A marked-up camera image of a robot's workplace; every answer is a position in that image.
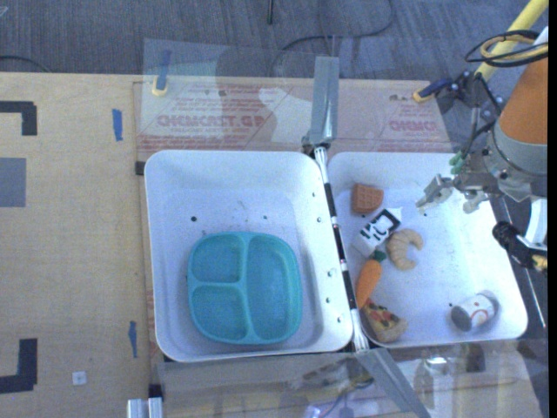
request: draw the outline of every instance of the white can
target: white can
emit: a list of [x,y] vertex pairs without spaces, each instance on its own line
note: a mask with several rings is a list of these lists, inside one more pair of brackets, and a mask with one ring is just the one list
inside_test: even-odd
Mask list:
[[451,319],[462,331],[470,331],[491,320],[498,311],[497,298],[491,291],[486,290],[454,306]]

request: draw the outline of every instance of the yellow tube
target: yellow tube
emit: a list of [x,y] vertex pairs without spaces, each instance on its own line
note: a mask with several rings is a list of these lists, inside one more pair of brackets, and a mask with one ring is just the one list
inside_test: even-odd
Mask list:
[[[524,10],[519,14],[514,20],[513,24],[509,27],[509,31],[512,30],[528,30],[532,27],[541,14],[547,9],[549,5],[549,0],[530,0]],[[491,51],[494,55],[505,54],[513,50],[516,42],[501,42],[496,44]],[[496,68],[488,64],[482,64],[476,70],[476,73],[481,73],[483,78],[487,81],[492,74],[495,72]]]

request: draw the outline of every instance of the croissant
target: croissant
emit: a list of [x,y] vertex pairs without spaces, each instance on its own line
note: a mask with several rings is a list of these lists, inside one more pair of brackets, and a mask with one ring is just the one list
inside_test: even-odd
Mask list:
[[408,259],[408,246],[412,243],[417,249],[421,249],[424,240],[416,231],[412,229],[401,229],[393,233],[386,243],[386,251],[389,259],[398,269],[412,269],[416,262]]

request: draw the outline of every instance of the teal plate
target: teal plate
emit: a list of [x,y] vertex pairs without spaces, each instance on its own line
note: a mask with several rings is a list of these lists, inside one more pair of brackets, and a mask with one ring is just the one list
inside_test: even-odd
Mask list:
[[272,344],[291,337],[302,318],[294,251],[263,233],[214,233],[191,249],[187,271],[193,323],[231,344]]

